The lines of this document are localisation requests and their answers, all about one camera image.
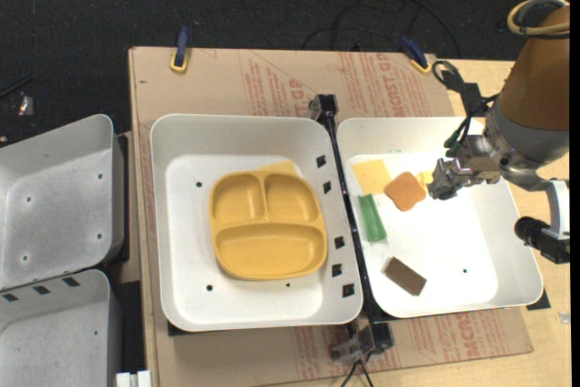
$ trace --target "cardboard sheet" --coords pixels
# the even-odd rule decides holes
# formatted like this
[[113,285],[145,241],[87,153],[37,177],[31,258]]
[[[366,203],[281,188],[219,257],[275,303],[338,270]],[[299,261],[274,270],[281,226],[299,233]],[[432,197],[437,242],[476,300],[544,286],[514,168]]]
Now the cardboard sheet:
[[[447,116],[445,89],[398,53],[190,51],[185,74],[169,69],[172,50],[130,50],[133,130],[138,133],[144,254],[152,321],[147,341],[154,382],[162,387],[257,386],[344,376],[330,347],[343,327],[295,327],[170,335],[160,306],[159,260],[150,160],[150,127],[168,113],[304,116],[317,93],[337,96],[340,118]],[[533,351],[517,308],[396,320],[395,346],[373,357],[371,372]]]

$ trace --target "gray tray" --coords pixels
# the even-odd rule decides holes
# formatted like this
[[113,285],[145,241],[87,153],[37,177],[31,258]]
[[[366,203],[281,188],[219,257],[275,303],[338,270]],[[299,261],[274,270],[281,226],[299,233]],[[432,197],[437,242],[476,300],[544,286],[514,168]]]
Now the gray tray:
[[112,259],[123,219],[123,159],[107,116],[1,149],[0,290]]
[[0,293],[0,387],[112,387],[121,309],[98,270]]

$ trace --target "yellow divided plate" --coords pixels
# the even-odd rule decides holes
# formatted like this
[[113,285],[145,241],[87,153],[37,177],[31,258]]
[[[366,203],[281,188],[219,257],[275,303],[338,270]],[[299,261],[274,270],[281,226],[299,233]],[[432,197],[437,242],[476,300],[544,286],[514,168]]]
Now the yellow divided plate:
[[326,229],[318,198],[299,176],[241,171],[219,179],[209,198],[217,261],[240,279],[288,279],[326,259]]

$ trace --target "cardboard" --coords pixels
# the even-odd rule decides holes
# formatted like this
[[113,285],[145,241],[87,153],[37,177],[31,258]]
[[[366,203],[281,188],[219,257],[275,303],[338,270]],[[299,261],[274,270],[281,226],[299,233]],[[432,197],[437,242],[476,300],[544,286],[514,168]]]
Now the cardboard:
[[[143,318],[146,358],[153,383],[162,387],[281,382],[338,385],[342,380],[330,378],[344,376],[350,368],[330,358],[330,347],[348,338],[341,326],[171,334],[160,306],[150,127],[160,116],[180,112],[305,116],[308,102],[317,93],[336,95],[342,120],[354,116],[449,116],[453,107],[448,94],[432,76],[414,71],[409,60],[399,53],[214,49],[188,52],[188,69],[177,74],[169,68],[172,49],[130,50]],[[503,72],[507,67],[509,63],[502,63],[499,69]],[[453,103],[456,113],[463,114],[457,102]],[[566,283],[558,279],[554,282],[561,290]],[[561,302],[569,309],[569,299]],[[502,363],[503,370],[516,372],[507,378],[504,371],[492,378],[492,370],[480,371],[481,366],[473,364],[479,362],[472,361],[458,364],[452,371],[433,370],[437,364],[485,358],[493,358],[497,365],[497,357],[513,359],[506,355],[532,353],[534,347],[525,318],[526,310],[511,308],[395,320],[391,323],[395,346],[373,356],[367,369],[376,373],[372,377],[375,385],[393,385],[393,380],[413,385],[521,385],[523,379],[527,385],[543,385],[538,383],[543,379],[537,373],[538,359],[526,358],[522,373],[517,371],[521,359]],[[564,346],[550,345],[541,351],[542,359],[554,361],[554,365],[556,359],[564,360],[564,370],[558,367],[557,373],[560,379],[569,379],[569,331],[555,327],[552,332],[563,337]],[[488,366],[485,360],[481,363]],[[427,371],[402,369],[419,366],[431,367],[425,368]],[[548,379],[557,377],[555,370],[547,374]]]

